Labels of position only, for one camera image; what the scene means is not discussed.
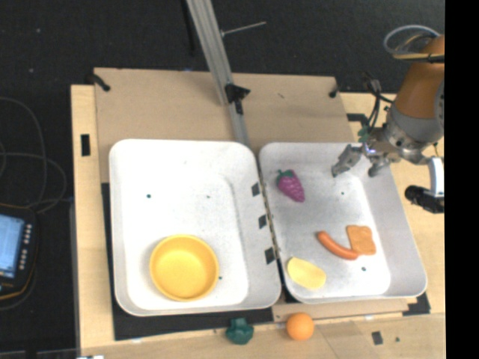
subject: white plastic tray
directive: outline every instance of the white plastic tray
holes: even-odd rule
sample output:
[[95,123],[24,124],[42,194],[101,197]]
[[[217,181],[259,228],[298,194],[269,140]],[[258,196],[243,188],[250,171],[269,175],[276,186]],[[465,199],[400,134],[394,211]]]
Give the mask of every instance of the white plastic tray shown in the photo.
[[[137,316],[269,307],[281,294],[257,172],[247,147],[226,141],[123,140],[109,155],[116,298]],[[153,285],[150,254],[167,236],[203,239],[219,259],[205,298],[179,302]]]
[[[350,171],[333,178],[331,167],[347,144],[274,143],[260,151],[272,227],[286,286],[307,304],[352,299],[413,297],[427,284],[394,178],[385,168],[374,178],[363,157]],[[278,169],[293,169],[305,190],[305,202],[282,194],[275,179]],[[348,224],[369,226],[377,252],[345,260],[327,251],[317,240],[320,230],[350,246]],[[307,260],[326,272],[326,284],[315,290],[293,282],[286,264],[291,257]]]

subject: black floor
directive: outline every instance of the black floor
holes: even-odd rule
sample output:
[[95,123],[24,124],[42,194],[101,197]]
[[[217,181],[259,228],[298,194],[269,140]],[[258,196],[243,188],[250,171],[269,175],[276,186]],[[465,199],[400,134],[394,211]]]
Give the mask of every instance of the black floor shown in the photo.
[[[395,92],[407,65],[382,48],[384,36],[408,24],[445,30],[445,0],[213,0],[221,29],[266,21],[231,34],[225,46],[234,72],[335,76],[343,91],[363,91],[361,73]],[[180,0],[0,0],[0,96],[36,115],[48,157],[73,196],[71,84],[94,67],[206,70],[201,49],[190,52]],[[0,146],[41,153],[39,135],[21,105],[0,99]],[[0,167],[4,161],[0,148]],[[0,203],[37,200],[39,159],[8,156]],[[58,196],[62,178],[49,164],[44,198]],[[74,347],[70,204],[39,215],[42,239],[30,296],[0,309],[0,352]]]

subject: toy orange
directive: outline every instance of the toy orange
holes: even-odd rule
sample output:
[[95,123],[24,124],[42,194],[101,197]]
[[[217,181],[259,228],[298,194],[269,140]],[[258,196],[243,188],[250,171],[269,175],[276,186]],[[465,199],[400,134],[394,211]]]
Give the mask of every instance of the toy orange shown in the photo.
[[313,319],[307,313],[295,313],[286,322],[286,332],[294,340],[308,340],[314,333]]

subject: toy sausage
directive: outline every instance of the toy sausage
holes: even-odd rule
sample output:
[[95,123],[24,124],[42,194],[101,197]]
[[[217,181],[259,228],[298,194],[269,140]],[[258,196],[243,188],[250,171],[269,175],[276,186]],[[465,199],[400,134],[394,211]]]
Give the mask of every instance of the toy sausage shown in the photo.
[[344,258],[345,260],[355,260],[359,256],[354,250],[339,245],[326,231],[320,231],[317,234],[317,238],[325,248],[338,257]]

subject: green figurine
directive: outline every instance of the green figurine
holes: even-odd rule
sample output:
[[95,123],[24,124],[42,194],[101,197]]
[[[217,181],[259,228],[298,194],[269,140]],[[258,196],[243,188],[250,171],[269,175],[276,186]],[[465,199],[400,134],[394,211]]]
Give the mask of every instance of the green figurine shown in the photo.
[[253,337],[254,328],[248,325],[245,318],[231,320],[231,326],[226,330],[226,337],[235,344],[245,345]]

